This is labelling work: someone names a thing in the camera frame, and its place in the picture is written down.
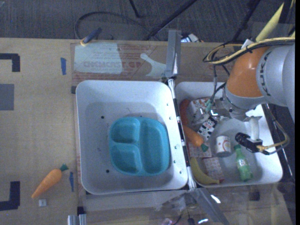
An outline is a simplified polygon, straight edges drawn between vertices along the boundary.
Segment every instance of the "tripod leg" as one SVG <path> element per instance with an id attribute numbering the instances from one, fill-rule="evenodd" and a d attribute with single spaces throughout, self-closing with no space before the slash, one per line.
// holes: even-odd
<path id="1" fill-rule="evenodd" d="M 291 4 L 292 0 L 285 0 L 278 23 L 285 23 Z"/>
<path id="2" fill-rule="evenodd" d="M 163 20 L 163 22 L 157 27 L 153 28 L 150 33 L 144 38 L 144 40 L 149 40 L 151 37 L 157 35 L 165 26 L 167 26 L 170 22 L 172 22 L 176 17 L 182 14 L 185 10 L 187 10 L 190 6 L 192 6 L 198 0 L 188 0 L 183 5 L 180 6 L 178 10 L 176 10 L 172 15 Z"/>
<path id="3" fill-rule="evenodd" d="M 246 28 L 246 25 L 248 23 L 248 21 L 250 20 L 252 14 L 254 13 L 256 7 L 258 6 L 259 2 L 261 0 L 250 0 L 250 2 L 248 3 L 248 7 L 249 7 L 249 10 L 241 24 L 241 26 L 239 27 L 239 29 L 237 30 L 237 32 L 235 33 L 232 41 L 237 41 L 240 33 Z"/>
<path id="4" fill-rule="evenodd" d="M 140 18 L 141 16 L 139 15 L 139 13 L 138 13 L 138 11 L 137 11 L 137 9 L 136 9 L 135 4 L 133 3 L 133 1 L 132 1 L 132 0 L 129 0 L 129 2 L 130 2 L 130 5 L 131 5 L 132 9 L 133 9 L 134 12 L 135 12 L 135 16 L 136 16 L 137 18 Z"/>

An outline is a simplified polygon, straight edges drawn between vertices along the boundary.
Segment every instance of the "small white cube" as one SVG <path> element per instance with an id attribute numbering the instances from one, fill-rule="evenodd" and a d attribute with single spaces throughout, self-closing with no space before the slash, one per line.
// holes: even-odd
<path id="1" fill-rule="evenodd" d="M 47 201 L 46 201 L 46 199 L 39 199 L 38 205 L 39 205 L 39 207 L 47 206 Z"/>

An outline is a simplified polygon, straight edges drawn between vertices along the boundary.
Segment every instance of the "white sink basin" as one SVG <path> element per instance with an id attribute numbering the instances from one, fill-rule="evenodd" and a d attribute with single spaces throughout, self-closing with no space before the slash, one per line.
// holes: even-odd
<path id="1" fill-rule="evenodd" d="M 195 100 L 198 98 L 210 97 L 213 92 L 213 85 L 211 82 L 181 82 L 175 88 L 178 104 L 183 99 Z M 216 98 L 221 97 L 221 92 L 216 94 Z M 260 139 L 263 140 L 263 145 L 273 144 L 272 136 L 263 113 L 261 106 L 257 106 L 255 110 L 251 110 L 247 113 L 248 116 L 262 116 L 259 119 Z M 220 135 L 227 135 L 230 137 L 232 151 L 233 146 L 237 144 L 235 141 L 235 135 L 238 132 L 250 134 L 250 125 L 248 122 L 242 122 L 237 119 L 228 119 L 219 122 L 216 125 L 215 130 L 209 138 L 211 147 L 215 144 L 216 137 Z M 267 184 L 280 181 L 283 175 L 281 163 L 279 161 L 278 154 L 264 155 L 262 153 L 251 153 L 242 147 L 244 155 L 250 164 L 253 179 L 242 182 L 239 178 L 239 173 L 235 164 L 235 152 L 228 157 L 219 157 L 219 162 L 222 167 L 225 180 L 219 185 L 203 185 L 204 187 L 226 187 L 226 186 L 241 186 L 241 185 L 254 185 L 254 184 Z"/>
<path id="2" fill-rule="evenodd" d="M 161 82 L 84 81 L 77 86 L 82 185 L 94 195 L 175 190 L 186 185 L 188 173 L 171 90 Z M 168 132 L 170 164 L 156 176 L 118 172 L 109 154 L 112 123 L 126 116 L 158 120 Z"/>
<path id="3" fill-rule="evenodd" d="M 208 97 L 212 94 L 211 82 L 181 82 L 175 87 L 178 104 Z M 188 173 L 181 138 L 176 121 L 171 90 L 161 82 L 137 81 L 84 81 L 77 86 L 76 101 L 79 124 L 82 185 L 94 195 L 124 192 L 177 190 L 188 182 Z M 168 132 L 170 143 L 170 165 L 157 176 L 132 176 L 114 169 L 109 155 L 109 130 L 114 121 L 125 116 L 142 116 L 158 120 Z M 261 106 L 248 112 L 248 116 L 262 116 L 259 120 L 260 138 L 263 145 L 273 144 L 267 121 Z M 218 123 L 210 137 L 211 146 L 219 135 L 228 135 L 235 145 L 238 132 L 250 134 L 247 122 L 230 119 Z M 246 155 L 253 179 L 240 181 L 235 164 L 235 153 L 220 157 L 219 162 L 225 180 L 219 185 L 203 187 L 243 186 L 267 184 L 280 181 L 283 175 L 277 153 L 266 156 L 251 153 Z"/>

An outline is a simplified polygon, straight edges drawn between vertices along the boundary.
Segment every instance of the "paper cup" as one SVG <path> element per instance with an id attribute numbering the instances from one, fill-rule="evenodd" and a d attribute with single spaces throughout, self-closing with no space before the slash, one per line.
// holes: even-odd
<path id="1" fill-rule="evenodd" d="M 229 136 L 219 136 L 216 138 L 215 152 L 218 157 L 231 155 L 231 145 Z"/>

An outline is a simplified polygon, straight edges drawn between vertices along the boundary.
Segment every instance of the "banana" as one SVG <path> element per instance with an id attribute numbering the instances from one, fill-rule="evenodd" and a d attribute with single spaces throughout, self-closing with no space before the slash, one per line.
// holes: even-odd
<path id="1" fill-rule="evenodd" d="M 190 164 L 191 164 L 191 168 L 192 168 L 194 178 L 198 183 L 201 183 L 201 184 L 204 184 L 204 185 L 215 184 L 215 183 L 220 184 L 219 180 L 212 179 L 211 177 L 206 175 L 201 170 L 201 168 L 199 167 L 199 164 L 197 162 L 197 159 L 195 157 L 190 158 Z"/>

